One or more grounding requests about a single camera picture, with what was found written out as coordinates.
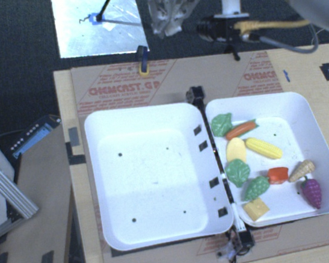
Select tan toy corn cob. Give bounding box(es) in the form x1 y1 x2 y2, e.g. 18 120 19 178
286 158 318 184

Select green toy grapes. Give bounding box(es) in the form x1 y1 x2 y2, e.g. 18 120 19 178
241 174 273 202

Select green toy lettuce leaf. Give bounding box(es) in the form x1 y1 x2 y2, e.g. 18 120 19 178
223 157 253 190
209 112 236 139

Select yellow toy potato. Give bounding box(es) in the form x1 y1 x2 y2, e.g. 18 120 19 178
223 135 249 166

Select yellow toy cheese wedge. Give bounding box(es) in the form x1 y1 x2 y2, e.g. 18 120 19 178
242 196 272 224

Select yellow toy corn cob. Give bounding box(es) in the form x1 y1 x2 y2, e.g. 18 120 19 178
244 133 285 165

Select white plastic tray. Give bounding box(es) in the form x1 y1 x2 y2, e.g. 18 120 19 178
203 83 329 233
82 94 238 255

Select red toy pepper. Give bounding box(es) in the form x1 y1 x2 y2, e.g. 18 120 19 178
266 165 292 187

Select orange toy carrot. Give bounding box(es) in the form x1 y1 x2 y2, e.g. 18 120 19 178
223 118 260 141

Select brown cardboard board, red print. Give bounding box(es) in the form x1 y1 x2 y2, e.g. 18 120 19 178
70 33 329 263

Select thin black and white rod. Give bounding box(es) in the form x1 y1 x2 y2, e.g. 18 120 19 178
194 95 247 238

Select purple toy grapes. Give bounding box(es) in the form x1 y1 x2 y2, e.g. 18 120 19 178
298 173 325 212

